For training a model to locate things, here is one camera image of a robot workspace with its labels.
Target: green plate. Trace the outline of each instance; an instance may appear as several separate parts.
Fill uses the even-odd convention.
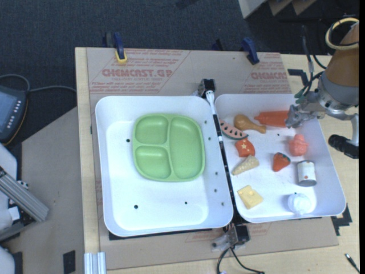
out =
[[[200,126],[175,114],[148,114],[133,128],[133,160],[145,178],[184,182],[200,176],[205,152]]]

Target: black device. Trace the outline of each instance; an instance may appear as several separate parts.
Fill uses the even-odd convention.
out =
[[[0,143],[8,143],[17,134],[26,110],[26,91],[0,86]]]

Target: wooden table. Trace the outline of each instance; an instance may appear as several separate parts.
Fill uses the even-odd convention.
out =
[[[84,247],[86,253],[100,251],[98,233],[98,215],[96,211],[95,174],[90,134],[91,116],[88,93],[88,68],[86,48],[76,48],[76,80],[78,89],[78,114],[80,133],[80,159],[82,176],[82,199],[84,221]],[[330,60],[328,56],[319,56],[323,64]],[[304,55],[282,55],[285,69],[307,70],[307,61]],[[293,92],[302,88],[301,80],[297,76],[289,76],[290,87]],[[358,112],[352,108],[348,113]],[[325,138],[332,134],[343,135],[351,138],[351,123],[341,122],[329,116],[321,120]],[[340,228],[338,237],[339,246],[328,248],[306,249],[268,253],[261,255],[245,256],[241,260],[249,268],[259,269],[266,273],[355,273],[356,270],[346,260],[344,254],[349,253],[360,267],[360,241],[359,241],[359,163],[350,159],[341,152],[330,148],[330,153],[339,175],[352,223],[348,227]],[[216,272],[216,259],[194,261],[187,263],[174,263],[150,267],[120,269],[108,271],[113,274],[181,274],[181,273],[206,273]],[[221,270],[233,273],[249,273],[242,269],[234,258],[228,257],[221,263]]]

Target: robotic arm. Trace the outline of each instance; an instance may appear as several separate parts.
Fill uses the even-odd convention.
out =
[[[347,22],[354,24],[341,43],[334,45],[331,33]],[[359,158],[359,115],[348,115],[346,110],[359,104],[359,32],[360,22],[355,18],[341,19],[328,29],[326,43],[336,52],[325,71],[313,76],[295,96],[299,105],[290,106],[286,120],[288,128],[299,127],[310,119],[322,119],[326,114],[339,120],[350,120],[352,139],[332,135],[328,143],[354,159]],[[317,78],[317,88],[310,91],[313,80]]]

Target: tin can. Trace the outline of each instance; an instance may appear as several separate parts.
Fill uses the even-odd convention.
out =
[[[311,187],[317,184],[315,177],[314,163],[310,160],[304,160],[297,165],[298,185],[302,187]]]

